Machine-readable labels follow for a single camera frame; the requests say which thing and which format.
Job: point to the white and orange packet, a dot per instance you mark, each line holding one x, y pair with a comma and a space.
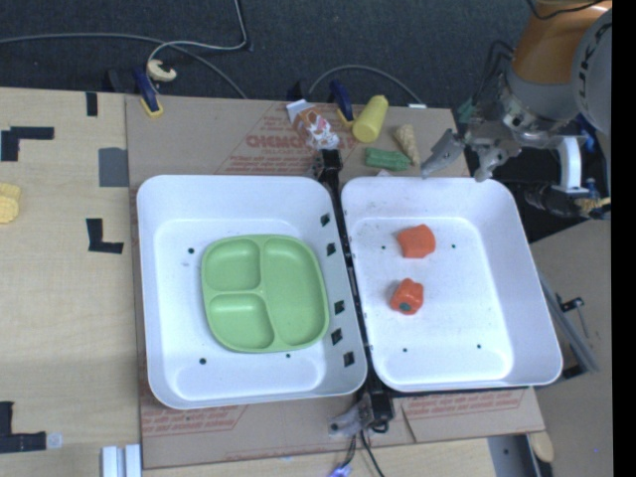
318, 127

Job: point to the brown cardboard board, red print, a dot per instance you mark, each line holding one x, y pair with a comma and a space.
199, 132

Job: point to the white plastic tray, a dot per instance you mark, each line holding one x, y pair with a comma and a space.
174, 286
447, 336

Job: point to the beige oval object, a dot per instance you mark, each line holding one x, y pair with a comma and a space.
541, 447

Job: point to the black cylinder on white bracket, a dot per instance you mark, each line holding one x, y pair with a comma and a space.
570, 162

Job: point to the beige ice cream cone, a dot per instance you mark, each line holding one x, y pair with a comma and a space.
407, 139

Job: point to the yellow bottle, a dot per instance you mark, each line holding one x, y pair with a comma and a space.
370, 119

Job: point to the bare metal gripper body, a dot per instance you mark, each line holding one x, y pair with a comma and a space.
502, 129

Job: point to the orange bell pepper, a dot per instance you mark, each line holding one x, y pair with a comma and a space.
406, 296

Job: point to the yellow corn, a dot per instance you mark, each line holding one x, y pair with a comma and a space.
7, 204

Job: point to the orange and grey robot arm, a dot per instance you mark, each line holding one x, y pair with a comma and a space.
546, 52

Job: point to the green divided plate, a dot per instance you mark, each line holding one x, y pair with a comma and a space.
288, 286

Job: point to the orange pepper piece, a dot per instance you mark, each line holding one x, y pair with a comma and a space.
416, 242

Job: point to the green beans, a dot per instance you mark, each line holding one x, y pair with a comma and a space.
387, 159

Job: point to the thin black rod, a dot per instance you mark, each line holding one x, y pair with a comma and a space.
346, 239

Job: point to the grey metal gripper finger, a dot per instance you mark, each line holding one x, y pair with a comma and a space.
492, 159
442, 154

